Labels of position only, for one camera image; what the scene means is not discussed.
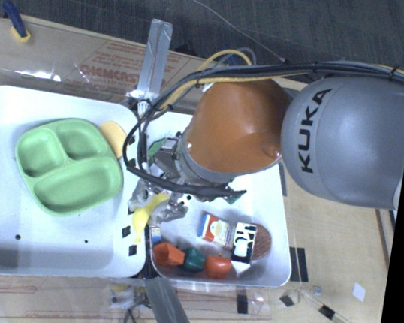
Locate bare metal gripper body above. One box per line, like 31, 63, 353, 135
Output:
143, 134, 195, 194

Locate yellow banana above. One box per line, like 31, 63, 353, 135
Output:
128, 189, 171, 248

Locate small white and blue packet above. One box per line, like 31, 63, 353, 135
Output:
147, 224, 164, 245

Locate orange cube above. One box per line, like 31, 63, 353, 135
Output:
150, 240, 188, 270

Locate orange and white carton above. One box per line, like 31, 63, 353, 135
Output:
196, 211, 239, 252

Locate dark green toy vegetable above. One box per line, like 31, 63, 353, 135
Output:
180, 246, 209, 275

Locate pale yellow oval toy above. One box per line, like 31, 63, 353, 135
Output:
95, 118, 131, 162

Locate orange red toy tomato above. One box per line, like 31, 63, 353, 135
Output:
202, 251, 234, 282

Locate black and white carton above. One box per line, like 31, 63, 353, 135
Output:
227, 220, 259, 280

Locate green divided plate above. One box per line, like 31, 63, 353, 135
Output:
5, 108, 133, 226

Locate brown round biscuit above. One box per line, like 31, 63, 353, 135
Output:
249, 223, 276, 264

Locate white plastic tray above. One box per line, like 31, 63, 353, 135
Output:
0, 83, 170, 297
119, 106, 315, 299

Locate brown cardboard board, red print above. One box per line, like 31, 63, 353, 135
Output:
0, 11, 315, 323

